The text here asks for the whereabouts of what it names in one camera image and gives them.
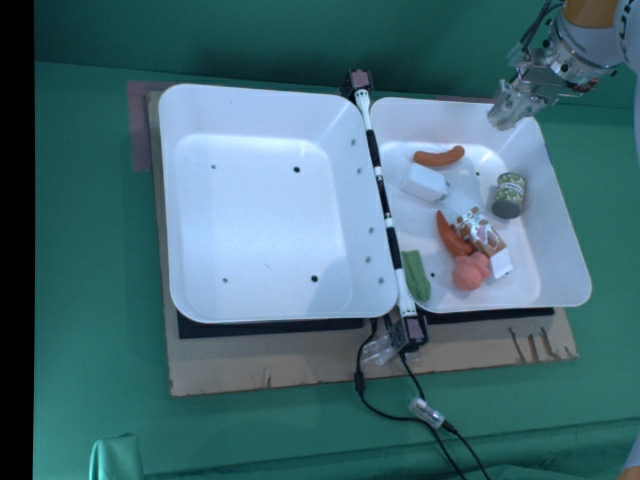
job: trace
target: tin can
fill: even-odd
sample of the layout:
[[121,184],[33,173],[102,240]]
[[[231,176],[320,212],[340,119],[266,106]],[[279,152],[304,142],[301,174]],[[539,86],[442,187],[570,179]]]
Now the tin can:
[[513,172],[498,176],[498,189],[491,211],[503,219],[516,218],[522,211],[526,185],[525,179]]

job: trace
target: small food package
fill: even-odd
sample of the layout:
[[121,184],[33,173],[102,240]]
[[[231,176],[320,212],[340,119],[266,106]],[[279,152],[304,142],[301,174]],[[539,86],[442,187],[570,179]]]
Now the small food package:
[[455,229],[460,238],[487,255],[495,279],[513,269],[507,244],[477,206],[456,218]]

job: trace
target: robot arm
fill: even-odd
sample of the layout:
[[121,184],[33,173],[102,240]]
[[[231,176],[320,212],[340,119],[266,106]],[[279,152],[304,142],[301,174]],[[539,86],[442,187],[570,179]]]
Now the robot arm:
[[[541,48],[530,47],[545,18]],[[500,80],[489,121],[512,128],[560,98],[576,98],[626,64],[640,75],[640,0],[547,0],[538,17],[511,50],[511,82]],[[636,87],[636,142],[640,155],[640,81]]]

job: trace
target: toy peach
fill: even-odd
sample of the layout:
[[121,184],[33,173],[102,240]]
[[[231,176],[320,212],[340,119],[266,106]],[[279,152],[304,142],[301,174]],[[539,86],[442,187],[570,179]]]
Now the toy peach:
[[453,283],[461,290],[480,288],[484,280],[491,275],[489,258],[476,251],[470,256],[456,256],[453,269]]

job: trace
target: clear plastic connector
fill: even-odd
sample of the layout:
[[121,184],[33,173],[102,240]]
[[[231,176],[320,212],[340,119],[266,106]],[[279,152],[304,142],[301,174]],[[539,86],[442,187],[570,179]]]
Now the clear plastic connector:
[[374,362],[382,366],[389,362],[410,341],[406,325],[398,320],[378,339],[370,341],[362,349],[362,364]]
[[434,430],[438,430],[444,423],[444,416],[439,411],[429,407],[429,404],[422,398],[416,397],[411,400],[409,402],[409,410],[416,418],[428,423]]

